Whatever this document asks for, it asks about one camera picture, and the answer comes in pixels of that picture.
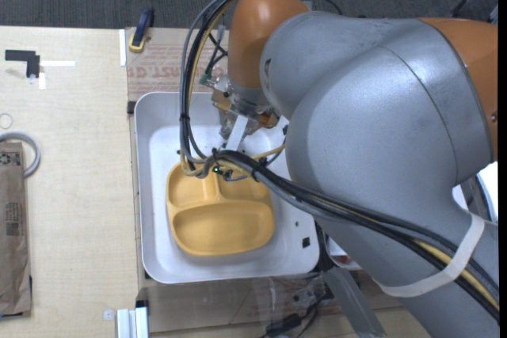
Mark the brown paper bag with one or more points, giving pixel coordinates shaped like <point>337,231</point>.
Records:
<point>14,249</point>

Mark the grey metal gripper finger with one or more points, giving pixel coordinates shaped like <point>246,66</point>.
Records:
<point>250,126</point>
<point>226,124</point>

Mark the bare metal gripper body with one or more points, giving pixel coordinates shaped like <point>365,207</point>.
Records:
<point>243,105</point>

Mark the yellow divided plate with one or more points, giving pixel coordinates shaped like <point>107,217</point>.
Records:
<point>222,225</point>

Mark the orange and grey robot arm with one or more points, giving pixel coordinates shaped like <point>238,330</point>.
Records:
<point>376,122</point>

